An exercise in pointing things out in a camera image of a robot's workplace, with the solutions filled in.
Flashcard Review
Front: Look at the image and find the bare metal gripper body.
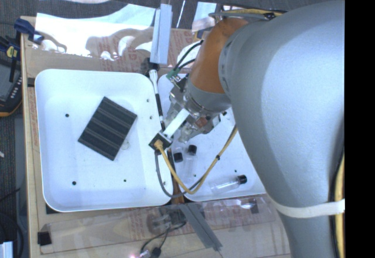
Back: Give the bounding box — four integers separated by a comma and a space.
165, 77, 223, 135

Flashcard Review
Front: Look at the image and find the white plastic tray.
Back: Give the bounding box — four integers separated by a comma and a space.
34, 68, 174, 213
156, 73, 268, 203

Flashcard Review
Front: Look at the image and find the thin black and white rod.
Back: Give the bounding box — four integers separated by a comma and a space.
148, 69, 185, 205

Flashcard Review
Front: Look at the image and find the dark grey striped flat rectangle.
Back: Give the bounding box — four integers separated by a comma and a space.
77, 96, 138, 162

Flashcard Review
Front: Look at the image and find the brown cardboard board red print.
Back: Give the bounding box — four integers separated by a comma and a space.
19, 15, 291, 255

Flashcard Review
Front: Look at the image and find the black block with thin wires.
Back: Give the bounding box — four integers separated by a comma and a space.
165, 206, 188, 226

